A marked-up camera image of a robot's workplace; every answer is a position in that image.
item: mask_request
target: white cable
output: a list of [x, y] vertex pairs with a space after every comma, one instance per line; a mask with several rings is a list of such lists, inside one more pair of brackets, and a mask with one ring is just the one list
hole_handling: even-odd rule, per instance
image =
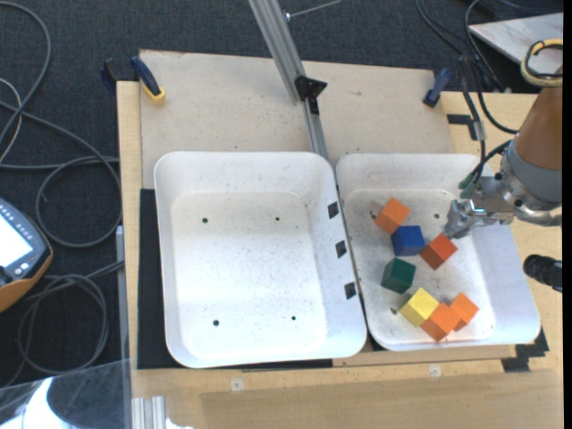
[[[14, 85], [11, 82], [5, 80], [4, 78], [0, 78], [0, 82], [5, 84], [8, 88], [12, 90], [13, 94], [16, 96], [16, 100], [18, 101], [18, 107], [20, 108], [21, 97], [20, 94], [18, 93], [18, 90], [14, 87]], [[10, 143], [8, 143], [8, 146], [6, 147], [6, 150], [0, 156], [0, 164], [2, 163], [2, 161], [4, 161], [5, 157], [8, 155], [8, 152], [12, 149], [12, 146], [14, 145], [14, 142], [16, 141], [16, 138], [20, 133], [20, 127], [21, 127], [21, 115], [18, 117], [18, 124], [16, 124], [16, 132], [14, 132], [12, 139], [10, 140]]]

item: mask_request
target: blue block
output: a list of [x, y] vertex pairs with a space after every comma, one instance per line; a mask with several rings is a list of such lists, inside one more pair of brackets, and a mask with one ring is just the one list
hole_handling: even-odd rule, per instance
[[415, 256], [425, 248], [425, 240], [418, 225], [402, 225], [391, 235], [395, 256]]

